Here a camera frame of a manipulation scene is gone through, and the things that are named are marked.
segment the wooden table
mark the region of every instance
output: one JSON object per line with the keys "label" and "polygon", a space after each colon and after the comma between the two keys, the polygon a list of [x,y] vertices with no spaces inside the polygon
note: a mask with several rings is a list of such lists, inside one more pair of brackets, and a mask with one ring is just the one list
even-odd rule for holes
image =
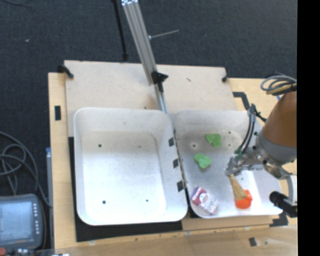
{"label": "wooden table", "polygon": [[[278,250],[298,253],[298,219],[289,219],[288,226],[272,227],[273,219],[279,216],[250,216],[221,219],[198,219],[185,217],[182,231],[160,234],[122,236],[95,241],[76,241],[74,203],[68,146],[65,74],[49,73],[50,140],[52,156],[54,245],[57,253],[76,255],[202,255],[218,253],[229,255],[264,255]],[[262,79],[228,78],[233,92],[244,92],[263,117],[277,103],[273,96],[260,89]],[[240,98],[235,98],[238,110],[245,110]],[[61,119],[56,120],[55,106],[60,106]],[[297,173],[297,161],[285,169]],[[284,194],[287,184],[281,183]]]}

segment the screen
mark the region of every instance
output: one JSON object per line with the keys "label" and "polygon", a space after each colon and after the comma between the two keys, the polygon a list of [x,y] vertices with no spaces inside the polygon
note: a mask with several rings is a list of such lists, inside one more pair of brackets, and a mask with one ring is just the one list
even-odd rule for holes
{"label": "screen", "polygon": [[0,241],[33,242],[32,202],[8,202],[0,204]]}

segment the brown cylinder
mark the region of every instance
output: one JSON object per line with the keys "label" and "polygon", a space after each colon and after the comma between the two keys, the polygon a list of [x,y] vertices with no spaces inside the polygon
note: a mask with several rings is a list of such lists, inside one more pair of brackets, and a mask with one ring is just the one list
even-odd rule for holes
{"label": "brown cylinder", "polygon": [[264,137],[280,146],[297,147],[297,92],[284,94],[274,106],[264,127]]}

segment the black floor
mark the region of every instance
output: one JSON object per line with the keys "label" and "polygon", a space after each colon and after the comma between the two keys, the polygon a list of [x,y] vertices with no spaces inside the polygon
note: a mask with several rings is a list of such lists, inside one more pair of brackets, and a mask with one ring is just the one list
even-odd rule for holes
{"label": "black floor", "polygon": [[[48,73],[64,60],[121,62],[123,49],[111,0],[10,1],[0,0],[0,131],[33,154],[47,193]],[[128,62],[139,63],[120,0],[117,6]],[[151,40],[157,64],[225,67],[233,78],[297,78],[298,0],[140,0],[140,7],[150,35],[179,30]],[[8,143],[0,136],[1,152]],[[16,176],[18,194],[34,193],[27,170]],[[0,176],[0,196],[11,194]]]}

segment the small box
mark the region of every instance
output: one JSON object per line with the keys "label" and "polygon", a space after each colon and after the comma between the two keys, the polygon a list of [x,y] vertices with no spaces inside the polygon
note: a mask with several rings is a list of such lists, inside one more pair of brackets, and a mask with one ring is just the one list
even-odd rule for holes
{"label": "small box", "polygon": [[219,204],[219,200],[216,197],[205,191],[200,186],[194,190],[191,202],[210,215],[215,213]]}

